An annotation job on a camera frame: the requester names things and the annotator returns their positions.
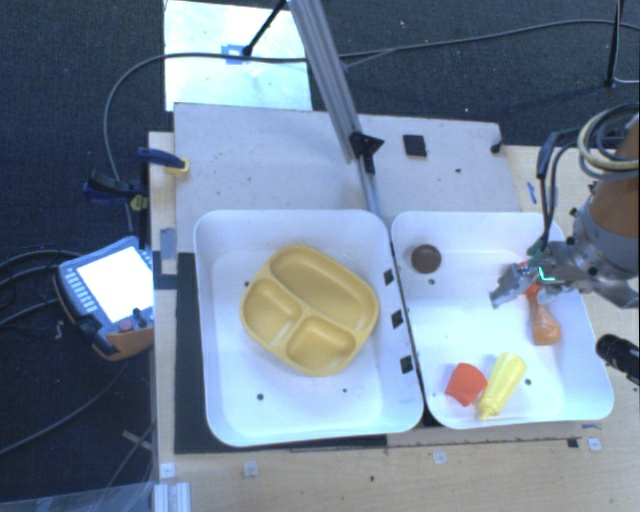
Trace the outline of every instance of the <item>yellow corn toy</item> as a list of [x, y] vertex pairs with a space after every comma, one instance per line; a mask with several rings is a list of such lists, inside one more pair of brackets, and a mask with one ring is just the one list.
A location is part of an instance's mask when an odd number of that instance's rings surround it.
[[490, 414], [500, 414], [526, 371], [527, 365], [520, 356], [510, 352], [500, 354], [478, 403], [482, 421]]

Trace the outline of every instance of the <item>black bracket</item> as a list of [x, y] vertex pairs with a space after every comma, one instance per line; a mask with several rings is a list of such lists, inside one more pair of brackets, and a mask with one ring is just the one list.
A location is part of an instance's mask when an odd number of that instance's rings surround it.
[[384, 144], [382, 139], [376, 139], [370, 135], [360, 132], [353, 132], [349, 136], [351, 149], [356, 158], [364, 157], [364, 170], [367, 174], [375, 174], [376, 169], [373, 165], [373, 154]]

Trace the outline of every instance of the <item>white tray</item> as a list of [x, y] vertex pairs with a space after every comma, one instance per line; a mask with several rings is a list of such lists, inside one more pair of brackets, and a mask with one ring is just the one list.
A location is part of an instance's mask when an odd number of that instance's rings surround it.
[[[380, 318], [341, 372], [310, 377], [269, 353], [242, 327], [245, 283], [278, 249], [307, 244], [346, 265], [374, 289]], [[389, 235], [361, 210], [234, 210], [204, 215], [194, 230], [209, 427], [242, 447], [410, 430], [424, 402], [412, 357]]]
[[[578, 292], [548, 306], [562, 327], [562, 339], [553, 346], [534, 345], [525, 297], [497, 310], [491, 305], [489, 293], [498, 277], [508, 265], [527, 259], [542, 226], [536, 213], [406, 212], [393, 223], [427, 405], [447, 427], [593, 420], [611, 412], [613, 392]], [[563, 239], [556, 225], [551, 239]], [[422, 244], [442, 254], [432, 274], [420, 274], [411, 265], [411, 252]], [[444, 394], [459, 362], [473, 364], [488, 378], [497, 356], [507, 351], [520, 355], [528, 369], [498, 416], [481, 421], [475, 404], [463, 407]]]

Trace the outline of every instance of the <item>brown round object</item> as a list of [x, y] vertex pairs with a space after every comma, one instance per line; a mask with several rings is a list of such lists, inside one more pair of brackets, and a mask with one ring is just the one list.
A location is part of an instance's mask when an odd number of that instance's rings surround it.
[[435, 272], [441, 262], [442, 255], [433, 245], [419, 245], [411, 253], [411, 265], [421, 274]]

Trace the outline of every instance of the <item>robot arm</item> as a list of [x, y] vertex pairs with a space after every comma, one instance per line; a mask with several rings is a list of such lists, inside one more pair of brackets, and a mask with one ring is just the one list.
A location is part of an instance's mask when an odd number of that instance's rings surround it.
[[[542, 184], [545, 229], [529, 249], [529, 260], [511, 265], [490, 294], [494, 307], [524, 294], [532, 285], [541, 287], [538, 300], [550, 302], [558, 294], [577, 289], [594, 292], [620, 308], [637, 308], [638, 293], [628, 281], [638, 276], [638, 111], [637, 105], [618, 107], [598, 114], [580, 130], [554, 133], [541, 149], [538, 178]], [[615, 154], [603, 140], [614, 122], [635, 117]], [[575, 212], [573, 233], [565, 242], [548, 242], [553, 205], [548, 208], [544, 179], [556, 143], [571, 137], [580, 151], [580, 164], [599, 180], [593, 194]], [[572, 147], [567, 143], [561, 152]], [[596, 146], [592, 153], [589, 146]], [[555, 182], [555, 164], [552, 182]]]

